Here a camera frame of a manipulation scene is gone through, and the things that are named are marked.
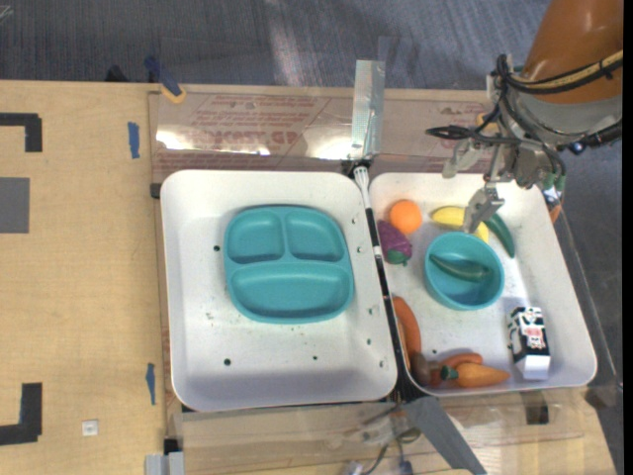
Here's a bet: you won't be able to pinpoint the thin black and white rod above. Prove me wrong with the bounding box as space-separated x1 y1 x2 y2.
352 164 412 400

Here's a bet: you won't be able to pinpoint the large orange carrot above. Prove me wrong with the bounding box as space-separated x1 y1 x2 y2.
439 361 511 390

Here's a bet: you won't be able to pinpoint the white plastic tray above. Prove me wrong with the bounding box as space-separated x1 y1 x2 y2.
159 168 400 413
368 171 598 398

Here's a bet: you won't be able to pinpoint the teal bowl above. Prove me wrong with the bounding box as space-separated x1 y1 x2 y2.
423 231 506 312

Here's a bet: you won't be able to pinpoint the orange sausage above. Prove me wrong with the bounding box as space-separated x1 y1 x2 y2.
392 295 423 361

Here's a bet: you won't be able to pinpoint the teal divided plate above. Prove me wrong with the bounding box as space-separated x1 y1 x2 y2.
222 204 356 325

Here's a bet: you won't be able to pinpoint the brown mushroom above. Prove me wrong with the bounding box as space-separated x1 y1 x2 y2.
410 352 433 387

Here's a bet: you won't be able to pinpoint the orange fruit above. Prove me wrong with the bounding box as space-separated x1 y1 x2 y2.
389 199 423 236

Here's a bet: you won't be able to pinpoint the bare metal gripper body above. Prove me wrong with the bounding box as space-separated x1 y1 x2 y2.
494 135 563 190

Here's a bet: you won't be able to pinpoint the yellow banana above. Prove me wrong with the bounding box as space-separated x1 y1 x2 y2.
428 205 491 244

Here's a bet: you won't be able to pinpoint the green chili pepper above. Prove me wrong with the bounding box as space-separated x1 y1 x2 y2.
483 212 517 259
428 253 492 283

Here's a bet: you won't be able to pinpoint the small dark orange carrot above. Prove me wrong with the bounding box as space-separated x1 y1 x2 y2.
428 352 484 388

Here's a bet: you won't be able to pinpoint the black and white carton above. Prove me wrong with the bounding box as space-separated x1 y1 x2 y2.
507 306 552 381

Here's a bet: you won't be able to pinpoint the purple grapes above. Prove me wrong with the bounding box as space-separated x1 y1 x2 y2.
376 219 413 267

